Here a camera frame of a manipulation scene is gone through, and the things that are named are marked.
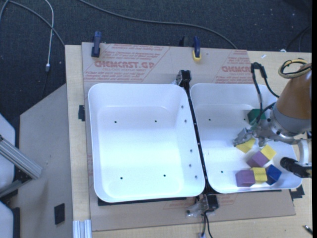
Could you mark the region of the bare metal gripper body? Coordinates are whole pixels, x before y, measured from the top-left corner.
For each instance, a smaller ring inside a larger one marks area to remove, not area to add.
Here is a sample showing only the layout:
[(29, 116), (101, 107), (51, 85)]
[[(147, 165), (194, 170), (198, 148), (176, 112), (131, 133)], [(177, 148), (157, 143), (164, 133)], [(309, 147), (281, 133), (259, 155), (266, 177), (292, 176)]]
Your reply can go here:
[(263, 137), (266, 143), (269, 141), (279, 141), (286, 144), (297, 144), (295, 133), (286, 130), (276, 120), (261, 119), (253, 125), (254, 138)]

